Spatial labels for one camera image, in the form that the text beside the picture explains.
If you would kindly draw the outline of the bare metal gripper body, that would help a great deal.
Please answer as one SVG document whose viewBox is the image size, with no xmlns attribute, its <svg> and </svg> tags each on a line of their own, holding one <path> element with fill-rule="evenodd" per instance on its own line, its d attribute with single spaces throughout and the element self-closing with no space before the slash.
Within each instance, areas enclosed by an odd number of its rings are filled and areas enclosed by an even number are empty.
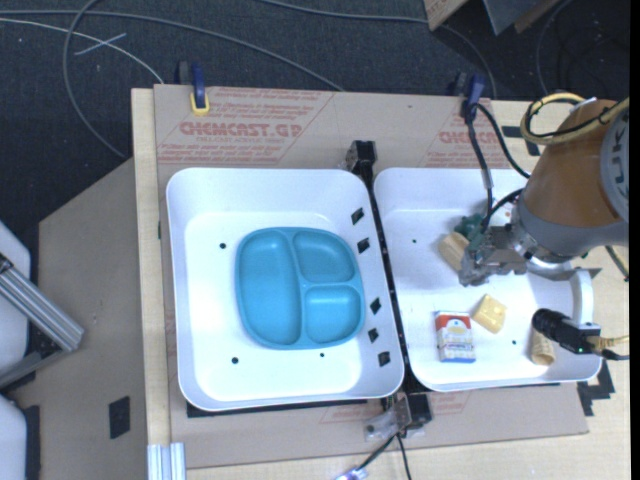
<svg viewBox="0 0 640 480">
<path fill-rule="evenodd" d="M 478 232 L 465 248 L 475 263 L 502 263 L 504 274 L 524 275 L 528 272 L 543 277 L 570 269 L 572 256 L 554 253 L 540 245 L 519 225 L 490 226 Z"/>
</svg>

